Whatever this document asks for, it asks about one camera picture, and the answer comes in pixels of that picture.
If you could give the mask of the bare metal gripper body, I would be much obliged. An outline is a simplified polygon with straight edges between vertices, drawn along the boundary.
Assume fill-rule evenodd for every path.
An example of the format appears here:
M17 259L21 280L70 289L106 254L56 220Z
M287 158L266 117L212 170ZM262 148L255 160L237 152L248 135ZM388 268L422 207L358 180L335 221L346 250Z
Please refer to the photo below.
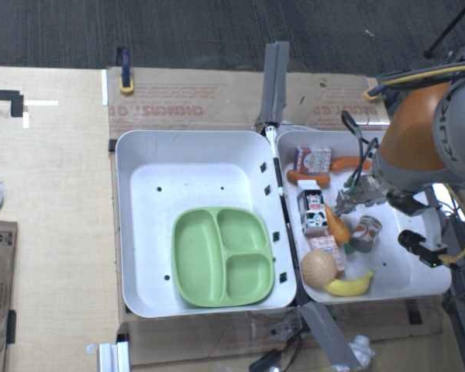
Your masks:
M381 192L379 183L371 174L360 177L357 184L352 184L346 191L346 196L355 205L382 205L386 202L385 195Z

